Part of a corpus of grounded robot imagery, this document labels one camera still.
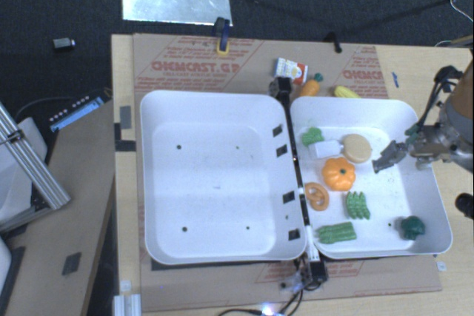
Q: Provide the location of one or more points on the orange pumpkin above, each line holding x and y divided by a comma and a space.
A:
338, 174

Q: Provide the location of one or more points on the brown cardboard board, red print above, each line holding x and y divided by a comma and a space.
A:
229, 63

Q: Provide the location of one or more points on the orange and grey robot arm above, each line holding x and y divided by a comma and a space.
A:
463, 103

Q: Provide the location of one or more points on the white plastic tray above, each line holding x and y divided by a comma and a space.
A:
385, 203
215, 181

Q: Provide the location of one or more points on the white and red carton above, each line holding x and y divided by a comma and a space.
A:
290, 70

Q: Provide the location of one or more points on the black cylinder on white bracket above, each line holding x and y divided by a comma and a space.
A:
466, 204

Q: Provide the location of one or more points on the thin black and white rod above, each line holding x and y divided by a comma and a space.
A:
296, 155

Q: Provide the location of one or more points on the dark green broccoli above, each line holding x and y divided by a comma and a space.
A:
412, 227

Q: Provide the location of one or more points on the green bean pods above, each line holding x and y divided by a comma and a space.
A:
357, 205

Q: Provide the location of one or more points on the white bottle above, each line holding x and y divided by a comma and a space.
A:
325, 149

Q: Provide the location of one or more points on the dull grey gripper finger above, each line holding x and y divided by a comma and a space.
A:
388, 157

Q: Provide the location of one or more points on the tan round biscuit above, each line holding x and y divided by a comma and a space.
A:
357, 148

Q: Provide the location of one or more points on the orange carrot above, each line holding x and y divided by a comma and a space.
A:
310, 88

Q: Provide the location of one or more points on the light green lettuce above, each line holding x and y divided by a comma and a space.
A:
312, 137

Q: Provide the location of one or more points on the orange pretzel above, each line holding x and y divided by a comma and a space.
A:
322, 201

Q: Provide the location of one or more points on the small black box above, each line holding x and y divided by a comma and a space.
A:
63, 43

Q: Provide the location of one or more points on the green asparagus bundle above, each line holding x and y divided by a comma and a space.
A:
336, 233

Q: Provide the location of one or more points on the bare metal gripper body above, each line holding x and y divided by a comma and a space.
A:
431, 148

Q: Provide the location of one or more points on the yellow corn cob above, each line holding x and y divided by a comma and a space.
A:
344, 92

